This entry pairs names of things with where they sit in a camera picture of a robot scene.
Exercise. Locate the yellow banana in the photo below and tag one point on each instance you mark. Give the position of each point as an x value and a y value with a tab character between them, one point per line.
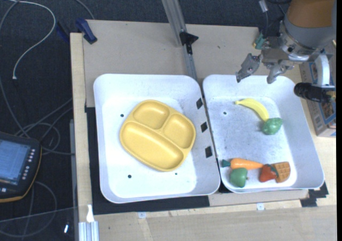
256	106

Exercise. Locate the white plastic tray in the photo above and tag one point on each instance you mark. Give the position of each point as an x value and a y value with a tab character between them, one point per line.
240	138
149	183

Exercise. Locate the green broccoli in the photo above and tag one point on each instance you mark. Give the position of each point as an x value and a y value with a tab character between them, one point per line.
271	127

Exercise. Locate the red strawberry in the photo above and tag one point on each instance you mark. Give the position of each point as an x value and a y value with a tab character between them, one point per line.
267	174

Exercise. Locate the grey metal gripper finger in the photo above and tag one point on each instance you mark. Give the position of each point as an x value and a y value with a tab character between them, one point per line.
275	73
248	67

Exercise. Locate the black cylinder on white bracket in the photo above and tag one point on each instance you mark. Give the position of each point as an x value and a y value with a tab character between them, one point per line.
307	91

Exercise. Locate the orange carrot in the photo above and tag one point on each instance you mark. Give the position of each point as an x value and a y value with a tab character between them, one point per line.
244	164

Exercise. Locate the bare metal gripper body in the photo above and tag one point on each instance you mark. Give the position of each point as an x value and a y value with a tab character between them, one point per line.
275	50

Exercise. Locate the green bell pepper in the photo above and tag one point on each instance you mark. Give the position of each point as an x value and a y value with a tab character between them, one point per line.
238	178

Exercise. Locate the brown waffle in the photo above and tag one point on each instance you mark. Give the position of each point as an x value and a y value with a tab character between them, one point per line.
283	171

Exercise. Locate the brown cardboard board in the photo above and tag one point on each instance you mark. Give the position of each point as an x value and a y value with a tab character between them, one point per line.
139	53

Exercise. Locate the yellow divided plate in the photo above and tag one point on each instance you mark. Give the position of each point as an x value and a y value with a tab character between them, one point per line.
152	141

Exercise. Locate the blue and brown carton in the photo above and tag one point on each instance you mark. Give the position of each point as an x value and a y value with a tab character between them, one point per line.
324	115

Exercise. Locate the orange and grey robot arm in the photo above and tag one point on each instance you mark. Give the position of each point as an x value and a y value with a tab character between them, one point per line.
310	7

